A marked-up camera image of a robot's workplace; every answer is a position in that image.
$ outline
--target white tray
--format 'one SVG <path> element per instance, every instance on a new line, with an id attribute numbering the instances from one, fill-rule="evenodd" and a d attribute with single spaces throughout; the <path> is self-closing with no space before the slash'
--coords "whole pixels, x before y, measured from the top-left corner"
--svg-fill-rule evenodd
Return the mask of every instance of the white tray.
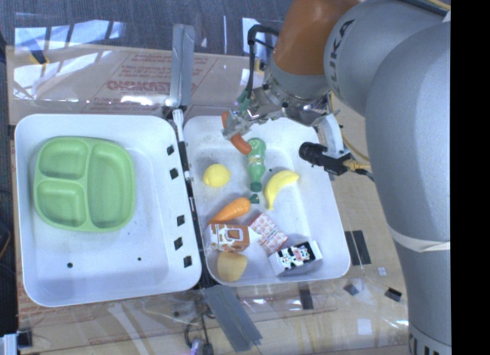
<path id="1" fill-rule="evenodd" d="M 46 140 L 59 135 L 105 138 L 131 154 L 136 209 L 122 229 L 62 230 L 38 215 L 32 200 L 36 155 Z M 48 307 L 78 305 L 184 291 L 198 282 L 202 266 L 185 179 L 174 129 L 165 120 L 28 116 L 15 129 L 15 158 L 24 286 L 33 301 Z M 170 175 L 173 168 L 179 173 L 175 179 Z M 178 225 L 180 216 L 185 222 Z M 182 246 L 176 249 L 179 238 Z"/>
<path id="2" fill-rule="evenodd" d="M 194 117 L 184 127 L 193 191 L 202 229 L 225 204 L 237 197 L 249 197 L 252 194 L 249 189 L 247 157 L 223 138 L 221 129 L 221 118 L 216 116 Z M 261 192 L 260 204 L 252 204 L 251 211 L 233 223 L 249 224 L 256 215 L 265 212 L 289 237 L 285 247 L 313 239 L 317 241 L 323 259 L 311 265 L 307 272 L 298 271 L 301 273 L 278 277 L 270 267 L 266 252 L 255 243 L 243 252 L 248 258 L 248 265 L 237 282 L 229 283 L 220 279 L 217 274 L 219 252 L 213 251 L 206 255 L 210 273 L 217 282 L 233 286 L 343 276 L 350 267 L 351 257 L 328 173 L 321 167 L 312 167 L 299 157 L 299 146 L 303 142 L 318 142 L 314 129 L 287 119 L 278 119 L 255 125 L 244 136 L 245 139 L 252 137 L 261 138 L 267 146 L 264 186 L 272 174 L 283 169 L 296 171 L 300 179 L 280 191 L 273 210 L 266 209 L 266 199 Z M 208 187 L 202 181 L 205 169 L 213 163 L 224 164 L 231 170 L 230 182 L 224 187 Z"/>

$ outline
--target green bottle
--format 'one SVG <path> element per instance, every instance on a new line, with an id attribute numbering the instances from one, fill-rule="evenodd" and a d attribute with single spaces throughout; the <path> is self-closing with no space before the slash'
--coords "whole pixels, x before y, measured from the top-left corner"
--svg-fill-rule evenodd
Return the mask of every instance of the green bottle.
<path id="1" fill-rule="evenodd" d="M 252 192 L 262 190 L 262 176 L 266 172 L 266 143 L 259 138 L 251 138 L 248 141 L 252 151 L 248 154 L 247 172 L 250 176 L 250 189 Z"/>

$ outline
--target toy banana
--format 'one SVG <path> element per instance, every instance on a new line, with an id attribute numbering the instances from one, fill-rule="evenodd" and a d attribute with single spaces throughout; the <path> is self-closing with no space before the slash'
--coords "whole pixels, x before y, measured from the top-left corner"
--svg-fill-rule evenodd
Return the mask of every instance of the toy banana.
<path id="1" fill-rule="evenodd" d="M 291 184 L 299 179 L 299 174 L 292 170 L 282 170 L 279 173 L 275 173 L 267 182 L 266 187 L 263 190 L 263 194 L 266 197 L 267 203 L 269 203 L 269 210 L 273 209 L 274 201 L 277 194 L 286 185 Z"/>

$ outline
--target yellow lemon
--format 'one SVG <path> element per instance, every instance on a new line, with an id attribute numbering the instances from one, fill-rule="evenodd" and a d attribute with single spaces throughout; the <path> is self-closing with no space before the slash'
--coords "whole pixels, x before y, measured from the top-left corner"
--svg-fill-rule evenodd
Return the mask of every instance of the yellow lemon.
<path id="1" fill-rule="evenodd" d="M 202 181 L 210 187 L 223 187 L 230 180 L 231 171 L 224 164 L 215 163 L 209 166 L 202 176 Z"/>

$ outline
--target green divided tray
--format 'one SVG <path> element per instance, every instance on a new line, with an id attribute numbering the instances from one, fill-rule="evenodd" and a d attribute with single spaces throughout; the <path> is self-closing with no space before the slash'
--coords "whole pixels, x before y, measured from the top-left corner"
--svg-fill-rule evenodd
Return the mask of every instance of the green divided tray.
<path id="1" fill-rule="evenodd" d="M 120 229 L 135 210 L 131 155 L 100 138 L 50 138 L 38 152 L 34 205 L 41 218 L 66 230 Z"/>

